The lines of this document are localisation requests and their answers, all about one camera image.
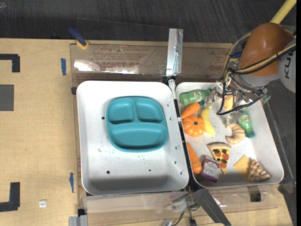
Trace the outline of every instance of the orange carrot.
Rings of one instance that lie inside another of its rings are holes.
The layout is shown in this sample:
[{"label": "orange carrot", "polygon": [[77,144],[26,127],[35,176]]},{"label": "orange carrot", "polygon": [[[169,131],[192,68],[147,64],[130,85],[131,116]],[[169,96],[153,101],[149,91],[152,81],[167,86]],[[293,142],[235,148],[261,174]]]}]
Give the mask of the orange carrot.
[{"label": "orange carrot", "polygon": [[193,150],[193,148],[191,147],[190,143],[187,142],[186,145],[187,145],[189,158],[190,158],[190,162],[191,162],[191,166],[192,166],[192,172],[195,175],[199,174],[203,170],[202,163],[199,160],[199,158],[198,158],[197,154],[195,153],[195,151]]},{"label": "orange carrot", "polygon": [[184,118],[194,114],[195,112],[199,111],[200,108],[201,108],[201,106],[198,102],[189,104],[186,107],[186,109],[183,111],[181,118],[184,119]]}]

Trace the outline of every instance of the white square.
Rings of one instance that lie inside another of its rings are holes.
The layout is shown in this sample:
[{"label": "white square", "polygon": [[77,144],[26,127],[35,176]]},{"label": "white square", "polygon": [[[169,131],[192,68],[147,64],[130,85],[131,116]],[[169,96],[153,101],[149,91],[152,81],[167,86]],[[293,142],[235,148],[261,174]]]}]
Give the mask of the white square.
[{"label": "white square", "polygon": [[45,207],[47,207],[47,200],[46,200],[46,199],[39,200],[39,207],[40,207],[40,208],[45,208]]}]

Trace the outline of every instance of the cable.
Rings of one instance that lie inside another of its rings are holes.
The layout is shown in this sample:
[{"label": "cable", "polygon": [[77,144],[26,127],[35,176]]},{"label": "cable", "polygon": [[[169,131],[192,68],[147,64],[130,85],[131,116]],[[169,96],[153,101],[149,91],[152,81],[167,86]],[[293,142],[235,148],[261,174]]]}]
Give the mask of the cable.
[{"label": "cable", "polygon": [[232,72],[232,73],[235,73],[235,74],[250,74],[250,73],[254,73],[254,72],[257,72],[265,67],[267,67],[268,65],[270,65],[271,63],[275,62],[276,60],[278,60],[279,58],[281,58],[283,55],[289,53],[289,52],[292,52],[296,50],[296,44],[293,44],[289,47],[287,47],[286,49],[283,49],[282,51],[278,52],[277,54],[271,56],[271,57],[268,57],[266,59],[263,59],[259,62],[256,62],[252,65],[249,65],[247,66],[246,68],[244,69],[239,69],[239,70],[234,70],[232,68],[229,68],[229,70]]},{"label": "cable", "polygon": [[240,106],[235,107],[235,108],[232,109],[232,110],[229,110],[229,111],[226,111],[226,112],[221,113],[221,111],[222,111],[222,109],[223,109],[223,106],[224,106],[224,101],[225,101],[225,93],[224,93],[224,91],[225,91],[225,89],[226,89],[226,83],[225,83],[225,82],[223,83],[223,86],[222,86],[222,87],[223,87],[223,88],[222,88],[222,91],[223,91],[223,93],[222,93],[222,104],[221,104],[221,107],[220,107],[219,111],[216,113],[217,115],[226,115],[226,114],[231,113],[231,112],[233,112],[233,111],[239,111],[239,110],[241,110],[241,109],[243,109],[243,108],[246,108],[246,107],[249,107],[249,106],[253,105],[253,104],[256,103],[257,101],[262,100],[263,98],[265,98],[265,97],[267,97],[267,96],[269,95],[269,94],[261,95],[261,96],[259,96],[257,99],[255,99],[254,101],[252,101],[252,102],[250,102],[250,103],[248,103],[248,104],[240,105]]},{"label": "cable", "polygon": [[230,77],[233,79],[233,81],[234,81],[238,86],[240,86],[240,87],[243,88],[243,89],[249,90],[249,91],[251,91],[251,92],[253,92],[253,93],[260,93],[260,92],[261,92],[260,89],[252,88],[252,86],[249,85],[248,83],[246,83],[245,81],[244,81],[244,83],[248,84],[248,87],[245,86],[245,85],[243,85],[242,83],[238,82],[238,81],[235,79],[235,77],[233,76],[233,74],[230,74]]},{"label": "cable", "polygon": [[180,217],[179,217],[178,221],[177,221],[175,224],[172,224],[172,226],[176,226],[176,225],[178,225],[178,224],[179,224],[179,222],[180,222],[180,221],[181,221],[181,219],[183,218],[183,215],[184,215],[184,213],[185,213],[185,212],[182,212],[182,213],[181,213],[181,215],[180,215]]},{"label": "cable", "polygon": [[226,69],[227,69],[227,66],[228,66],[228,63],[229,63],[229,60],[230,60],[230,56],[231,56],[232,51],[233,51],[234,48],[238,45],[238,43],[240,43],[240,42],[241,42],[242,40],[244,40],[245,38],[249,37],[249,36],[251,35],[251,33],[252,33],[252,31],[250,31],[250,32],[246,33],[244,36],[242,36],[239,40],[237,40],[237,41],[235,42],[235,44],[234,44],[234,45],[232,46],[232,48],[230,49],[230,51],[229,51],[229,53],[228,53],[228,55],[227,55],[227,57],[226,57],[226,61],[225,61],[225,64],[224,64],[224,68],[223,68],[223,70],[222,70],[222,77],[224,76],[225,71],[226,71]]}]

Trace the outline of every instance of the gray carpet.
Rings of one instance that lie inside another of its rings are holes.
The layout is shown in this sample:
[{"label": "gray carpet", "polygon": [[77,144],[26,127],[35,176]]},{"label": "gray carpet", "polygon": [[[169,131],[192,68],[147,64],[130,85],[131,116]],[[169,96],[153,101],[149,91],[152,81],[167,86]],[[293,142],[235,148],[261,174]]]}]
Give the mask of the gray carpet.
[{"label": "gray carpet", "polygon": [[[68,28],[72,26],[86,39],[164,41],[166,28],[180,27],[184,29],[184,41],[234,43],[270,21],[284,1],[0,0],[7,5],[0,11],[0,37],[71,39]],[[296,17],[295,6],[281,24],[296,26]],[[288,92],[279,81],[270,88],[273,118],[269,117],[269,122],[278,129],[272,130],[285,168],[283,192],[296,225],[296,94]]]}]

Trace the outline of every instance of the yellow banana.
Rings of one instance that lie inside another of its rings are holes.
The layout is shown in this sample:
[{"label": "yellow banana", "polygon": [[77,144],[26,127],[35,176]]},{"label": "yellow banana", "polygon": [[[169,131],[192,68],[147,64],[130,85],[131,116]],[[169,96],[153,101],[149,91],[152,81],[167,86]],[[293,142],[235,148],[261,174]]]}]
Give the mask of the yellow banana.
[{"label": "yellow banana", "polygon": [[207,108],[205,108],[204,110],[202,110],[201,112],[201,118],[203,119],[204,122],[204,130],[206,133],[208,133],[211,136],[215,135],[215,130],[213,128],[213,126],[211,125],[211,122],[209,120],[209,112],[212,106],[209,106]]}]

